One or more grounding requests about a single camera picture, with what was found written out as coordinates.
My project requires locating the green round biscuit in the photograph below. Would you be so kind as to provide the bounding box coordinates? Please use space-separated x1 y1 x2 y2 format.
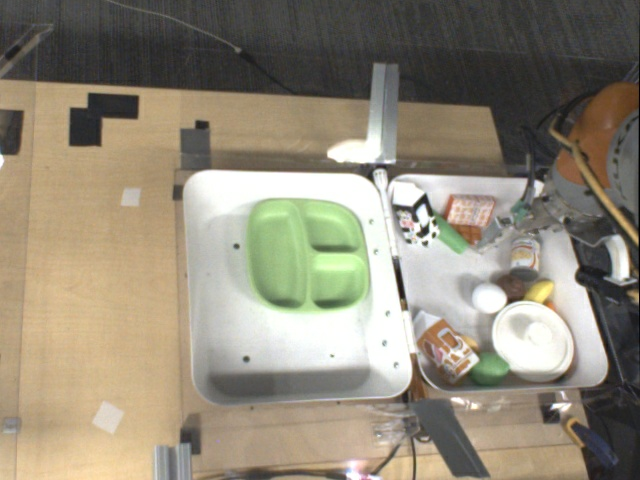
468 351 512 388

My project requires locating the brown doughnut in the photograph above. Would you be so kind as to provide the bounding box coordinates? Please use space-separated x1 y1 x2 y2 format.
495 272 528 304

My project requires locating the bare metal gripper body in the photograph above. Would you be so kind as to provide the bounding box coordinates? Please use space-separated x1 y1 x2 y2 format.
510 183 570 235

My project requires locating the white bowl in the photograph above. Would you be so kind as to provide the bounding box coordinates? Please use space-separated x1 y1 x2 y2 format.
491 300 577 384

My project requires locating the orange and white packet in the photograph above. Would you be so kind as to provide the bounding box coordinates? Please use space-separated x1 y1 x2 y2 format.
443 193 497 229

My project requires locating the white and orange can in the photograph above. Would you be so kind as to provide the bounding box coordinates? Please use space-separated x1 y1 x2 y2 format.
509 233 543 282

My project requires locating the black cylinder on white bracket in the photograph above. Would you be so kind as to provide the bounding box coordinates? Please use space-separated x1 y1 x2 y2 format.
574 234 640 295

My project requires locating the white plastic tray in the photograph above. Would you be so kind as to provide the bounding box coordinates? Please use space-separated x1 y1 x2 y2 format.
182 169 414 407
387 173 610 395

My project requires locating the black and white cow-print carton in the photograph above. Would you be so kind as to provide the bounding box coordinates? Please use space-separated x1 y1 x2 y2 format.
390 181 441 248

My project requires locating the white egg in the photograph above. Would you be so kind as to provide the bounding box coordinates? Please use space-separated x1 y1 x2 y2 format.
471 282 509 315

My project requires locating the green bottle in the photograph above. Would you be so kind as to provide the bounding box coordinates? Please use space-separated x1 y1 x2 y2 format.
433 212 471 256

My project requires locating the orange and white carton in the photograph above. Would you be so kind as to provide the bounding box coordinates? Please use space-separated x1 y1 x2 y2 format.
415 309 481 386

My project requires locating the yellow lemon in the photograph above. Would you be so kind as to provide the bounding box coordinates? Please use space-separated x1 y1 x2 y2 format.
522 278 556 305

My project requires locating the green divided plate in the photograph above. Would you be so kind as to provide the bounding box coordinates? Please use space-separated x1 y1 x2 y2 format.
245 197 373 312

